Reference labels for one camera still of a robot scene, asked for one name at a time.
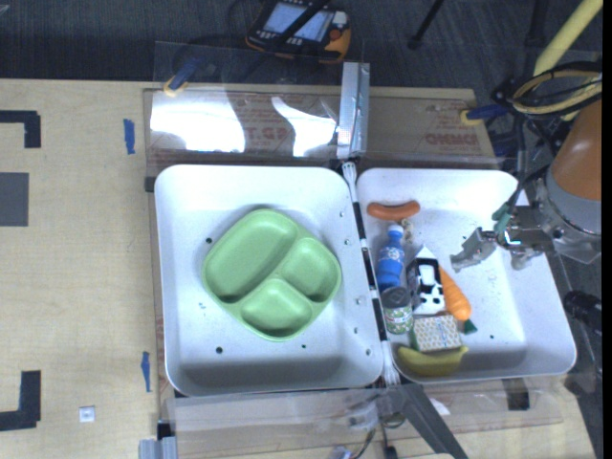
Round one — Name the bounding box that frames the orange-red toy sausage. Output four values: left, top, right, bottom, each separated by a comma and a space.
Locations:
365, 199, 423, 221

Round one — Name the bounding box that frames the white and black milk carton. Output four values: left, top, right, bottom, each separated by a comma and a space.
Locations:
405, 244, 448, 317

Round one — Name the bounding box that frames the green can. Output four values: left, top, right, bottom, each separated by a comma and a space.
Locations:
380, 285, 415, 336

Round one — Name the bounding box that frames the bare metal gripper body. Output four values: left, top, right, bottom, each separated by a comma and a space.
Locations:
501, 197, 601, 264

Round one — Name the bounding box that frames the yellow banana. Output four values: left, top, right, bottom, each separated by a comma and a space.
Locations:
396, 343, 470, 379

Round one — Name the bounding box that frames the orange carrot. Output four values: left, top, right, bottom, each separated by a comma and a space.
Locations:
438, 265, 479, 336

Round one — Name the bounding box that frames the blue bottle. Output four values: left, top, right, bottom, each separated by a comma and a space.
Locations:
376, 223, 407, 293

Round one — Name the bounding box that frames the white plastic tray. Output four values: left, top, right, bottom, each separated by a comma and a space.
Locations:
355, 166, 579, 385
153, 163, 385, 398

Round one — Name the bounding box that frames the green divided plate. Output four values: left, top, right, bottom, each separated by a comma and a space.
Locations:
201, 208, 343, 341

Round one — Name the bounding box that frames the beige patterned box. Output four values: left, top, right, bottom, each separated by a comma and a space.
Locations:
409, 314, 464, 354

